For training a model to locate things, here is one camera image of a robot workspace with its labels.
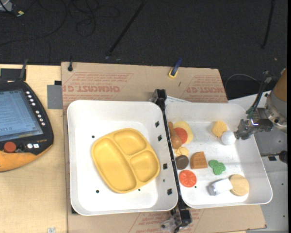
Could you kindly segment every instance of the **red emergency stop button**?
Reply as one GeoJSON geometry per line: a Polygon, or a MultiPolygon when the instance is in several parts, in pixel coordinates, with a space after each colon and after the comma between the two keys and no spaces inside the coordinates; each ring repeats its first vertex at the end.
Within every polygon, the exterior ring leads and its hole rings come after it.
{"type": "Polygon", "coordinates": [[[16,150],[16,144],[14,142],[6,142],[3,146],[3,150],[6,153],[13,153],[16,150]]]}

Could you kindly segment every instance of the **toy cookie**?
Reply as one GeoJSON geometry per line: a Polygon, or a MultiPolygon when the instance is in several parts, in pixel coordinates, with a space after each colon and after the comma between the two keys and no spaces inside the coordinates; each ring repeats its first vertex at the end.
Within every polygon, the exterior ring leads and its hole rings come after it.
{"type": "Polygon", "coordinates": [[[229,180],[233,186],[230,191],[235,196],[244,196],[249,193],[250,185],[244,176],[240,174],[234,174],[229,177],[229,180]]]}
{"type": "Polygon", "coordinates": [[[192,169],[207,168],[208,164],[204,152],[197,152],[192,155],[190,166],[192,169]]]}

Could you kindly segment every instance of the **white egg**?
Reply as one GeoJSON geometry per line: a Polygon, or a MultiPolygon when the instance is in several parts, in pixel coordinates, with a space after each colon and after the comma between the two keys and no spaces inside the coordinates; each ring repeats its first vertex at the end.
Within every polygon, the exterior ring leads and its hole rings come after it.
{"type": "Polygon", "coordinates": [[[221,141],[224,145],[231,145],[236,141],[233,131],[225,131],[221,136],[221,141]]]}

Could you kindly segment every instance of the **black floor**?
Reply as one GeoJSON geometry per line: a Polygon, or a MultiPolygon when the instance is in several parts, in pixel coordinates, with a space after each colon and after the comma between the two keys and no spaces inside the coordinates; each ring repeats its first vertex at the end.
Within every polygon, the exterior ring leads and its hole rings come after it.
{"type": "MultiPolygon", "coordinates": [[[[287,66],[288,0],[11,0],[0,10],[0,64],[62,61],[209,67],[229,99],[287,66]],[[130,19],[145,3],[118,44],[130,19]]],[[[267,89],[272,89],[276,79],[267,89]]]]}

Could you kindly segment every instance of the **tray hinge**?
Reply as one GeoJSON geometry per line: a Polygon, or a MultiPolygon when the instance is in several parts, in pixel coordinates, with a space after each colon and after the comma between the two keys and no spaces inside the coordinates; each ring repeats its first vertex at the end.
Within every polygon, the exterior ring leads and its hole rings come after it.
{"type": "Polygon", "coordinates": [[[166,117],[166,113],[165,113],[165,101],[166,101],[166,99],[167,99],[166,90],[156,89],[154,91],[152,97],[149,99],[149,101],[158,105],[160,107],[160,109],[162,110],[162,114],[163,114],[166,137],[167,137],[167,142],[168,142],[168,148],[169,148],[171,163],[173,166],[174,177],[175,177],[177,191],[178,191],[178,203],[177,203],[176,211],[179,213],[180,219],[178,219],[178,220],[180,220],[180,224],[178,224],[178,226],[176,227],[175,232],[177,232],[177,228],[179,229],[180,227],[186,227],[187,225],[189,225],[192,222],[192,217],[191,217],[190,211],[188,210],[189,207],[185,204],[185,202],[182,199],[182,195],[181,195],[178,173],[177,173],[177,166],[176,166],[176,161],[174,158],[173,148],[171,146],[171,141],[170,141],[170,137],[169,137],[169,129],[168,129],[168,121],[167,121],[167,117],[166,117]]]}

